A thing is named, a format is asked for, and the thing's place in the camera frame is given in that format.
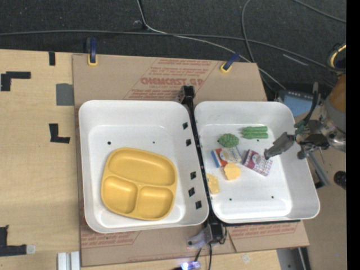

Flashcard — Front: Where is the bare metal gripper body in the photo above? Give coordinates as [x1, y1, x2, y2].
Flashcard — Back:
[295, 119, 347, 153]

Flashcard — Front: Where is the brown cardboard board red print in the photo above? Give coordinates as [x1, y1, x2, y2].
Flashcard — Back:
[71, 53, 311, 267]

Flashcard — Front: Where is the yellow divided plate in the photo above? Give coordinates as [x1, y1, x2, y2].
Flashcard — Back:
[100, 147, 178, 222]

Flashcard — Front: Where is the white orange blue carton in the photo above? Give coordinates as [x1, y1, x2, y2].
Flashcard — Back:
[210, 146, 243, 169]

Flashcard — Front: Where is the yellow biscuit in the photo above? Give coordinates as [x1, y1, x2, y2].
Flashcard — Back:
[223, 162, 242, 181]

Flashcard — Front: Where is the thin black rod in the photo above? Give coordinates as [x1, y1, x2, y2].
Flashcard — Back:
[186, 102, 218, 225]

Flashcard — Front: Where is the purple and white carton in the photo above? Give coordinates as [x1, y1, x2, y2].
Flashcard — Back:
[241, 149, 274, 177]

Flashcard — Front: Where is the white plastic tray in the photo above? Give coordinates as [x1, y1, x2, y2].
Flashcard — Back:
[193, 100, 321, 224]
[78, 99, 210, 234]

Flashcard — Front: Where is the black cylinder on white bracket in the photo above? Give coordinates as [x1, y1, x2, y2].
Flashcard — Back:
[307, 150, 347, 191]

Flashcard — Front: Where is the yellow cheese wedge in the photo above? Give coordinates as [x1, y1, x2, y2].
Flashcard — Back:
[205, 173, 221, 195]

